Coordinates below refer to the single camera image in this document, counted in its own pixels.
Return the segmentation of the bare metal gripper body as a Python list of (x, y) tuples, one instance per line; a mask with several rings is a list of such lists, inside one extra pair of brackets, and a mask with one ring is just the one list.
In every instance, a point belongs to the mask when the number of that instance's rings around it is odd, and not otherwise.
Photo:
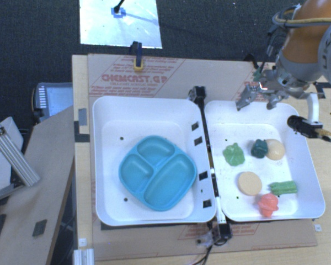
[(257, 69), (254, 72), (254, 85), (247, 85), (247, 100), (255, 100), (261, 94), (269, 100), (282, 100), (288, 97), (301, 99), (311, 81), (301, 80), (285, 69)]

